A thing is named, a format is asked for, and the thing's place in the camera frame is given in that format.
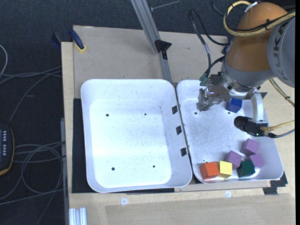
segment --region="black clamp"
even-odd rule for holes
[[[167,57],[167,49],[172,45],[172,43],[168,43],[168,42],[165,42],[165,41],[162,41],[162,40],[156,40],[155,41],[155,47],[157,49],[157,51],[160,53],[162,53],[163,55],[163,59],[164,60],[168,60],[168,57]]]

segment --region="black device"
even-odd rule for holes
[[[7,173],[13,163],[14,136],[9,125],[0,122],[0,176]]]

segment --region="black connector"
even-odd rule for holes
[[[255,137],[265,136],[265,132],[262,131],[261,127],[266,127],[268,123],[255,123],[249,121],[251,118],[238,116],[234,119],[234,125],[236,128],[252,135]]]

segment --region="black floor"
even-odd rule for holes
[[[58,32],[62,41],[70,41],[68,30],[72,25],[141,29],[130,0],[0,1],[0,44],[8,53],[8,64],[4,72],[8,75],[42,72],[61,66],[60,50],[52,44],[51,38],[54,32]],[[179,1],[153,10],[160,31],[194,33],[188,21],[188,11],[193,8],[201,16],[210,35],[227,36],[222,16],[213,9],[210,0],[147,1],[153,8]],[[223,13],[235,1],[237,0],[213,0],[213,4],[215,9]],[[287,9],[295,4],[295,0],[270,1]],[[241,15],[237,14],[233,19],[238,21]],[[0,73],[4,64],[5,54],[0,49]],[[0,120],[10,124],[17,152],[36,148],[18,148],[22,144],[45,145],[61,141],[60,121],[64,117],[62,81],[59,76],[45,76],[15,77],[7,81],[7,76],[0,77]],[[29,91],[42,78],[44,80]],[[60,147],[54,149],[58,153],[61,151]],[[32,160],[56,158],[52,151],[48,149],[38,153]],[[26,155],[19,154],[15,158],[24,160]],[[62,184],[57,186],[60,162],[61,159],[56,159],[29,164],[23,170],[22,164],[13,163],[11,170],[0,177],[0,224],[19,224],[18,219],[28,219],[28,222],[23,220],[23,224],[34,224],[39,219],[40,224],[45,225],[65,224],[64,187]],[[22,173],[29,187],[23,180],[15,187]],[[12,194],[1,199],[14,187]],[[55,193],[44,194],[57,189]],[[36,215],[35,218],[25,216],[30,211],[33,211],[32,216]]]

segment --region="blue cube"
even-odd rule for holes
[[[243,100],[237,98],[231,98],[226,104],[226,110],[237,113],[242,108]]]

